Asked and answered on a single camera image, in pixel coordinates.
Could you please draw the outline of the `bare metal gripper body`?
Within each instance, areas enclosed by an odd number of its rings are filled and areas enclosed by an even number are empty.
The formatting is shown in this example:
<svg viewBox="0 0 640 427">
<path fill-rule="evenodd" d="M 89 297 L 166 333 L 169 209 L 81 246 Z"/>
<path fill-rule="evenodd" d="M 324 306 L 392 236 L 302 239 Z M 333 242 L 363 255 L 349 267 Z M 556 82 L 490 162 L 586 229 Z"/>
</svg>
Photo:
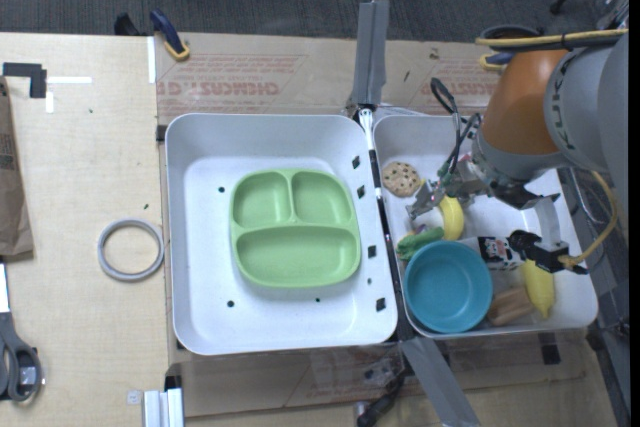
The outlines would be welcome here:
<svg viewBox="0 0 640 427">
<path fill-rule="evenodd" d="M 486 162 L 473 159 L 459 160 L 453 171 L 441 177 L 441 189 L 460 203 L 471 202 L 476 196 L 495 198 L 518 210 L 533 208 L 542 199 L 527 190 L 526 181 L 512 178 L 494 169 Z"/>
</svg>

